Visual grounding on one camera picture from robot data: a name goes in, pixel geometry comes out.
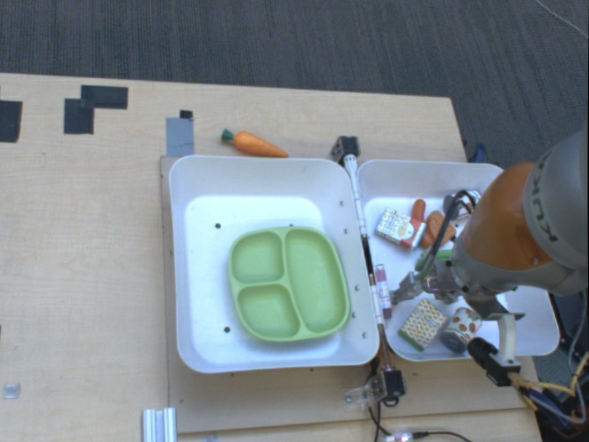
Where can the black cylinder on white bracket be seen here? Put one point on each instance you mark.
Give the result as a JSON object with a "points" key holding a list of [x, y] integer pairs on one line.
{"points": [[488, 359]]}

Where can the yellow patterned carton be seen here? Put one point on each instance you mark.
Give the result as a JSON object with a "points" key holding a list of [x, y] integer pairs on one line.
{"points": [[423, 324]]}

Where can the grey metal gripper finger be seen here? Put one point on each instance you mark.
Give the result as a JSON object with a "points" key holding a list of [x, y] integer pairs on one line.
{"points": [[400, 296], [410, 280]]}

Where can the white plastic tray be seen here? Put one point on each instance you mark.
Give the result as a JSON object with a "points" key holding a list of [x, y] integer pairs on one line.
{"points": [[207, 293], [529, 329]]}

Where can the orange bread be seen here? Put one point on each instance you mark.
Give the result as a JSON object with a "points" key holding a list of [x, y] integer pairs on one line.
{"points": [[435, 228]]}

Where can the tomato print can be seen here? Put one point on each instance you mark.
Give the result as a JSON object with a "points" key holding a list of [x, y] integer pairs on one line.
{"points": [[462, 329]]}

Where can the pink and maroon packet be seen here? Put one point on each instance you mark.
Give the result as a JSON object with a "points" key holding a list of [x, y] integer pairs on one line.
{"points": [[382, 288]]}

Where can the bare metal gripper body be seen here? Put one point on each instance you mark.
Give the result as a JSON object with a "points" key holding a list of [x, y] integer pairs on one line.
{"points": [[448, 286]]}

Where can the orange sausage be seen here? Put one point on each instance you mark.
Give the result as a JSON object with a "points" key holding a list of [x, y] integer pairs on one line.
{"points": [[419, 209]]}

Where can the orange carrot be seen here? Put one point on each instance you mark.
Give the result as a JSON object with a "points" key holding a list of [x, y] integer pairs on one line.
{"points": [[255, 144]]}

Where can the white and red carton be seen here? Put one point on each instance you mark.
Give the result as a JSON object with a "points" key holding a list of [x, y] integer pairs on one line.
{"points": [[396, 228]]}

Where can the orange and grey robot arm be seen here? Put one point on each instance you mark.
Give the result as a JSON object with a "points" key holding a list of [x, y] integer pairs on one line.
{"points": [[511, 219]]}

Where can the thin black and white rod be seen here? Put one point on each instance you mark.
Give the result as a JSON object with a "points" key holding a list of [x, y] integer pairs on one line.
{"points": [[358, 201]]}

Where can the green divided plate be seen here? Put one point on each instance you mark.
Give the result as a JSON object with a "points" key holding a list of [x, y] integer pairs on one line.
{"points": [[313, 274]]}

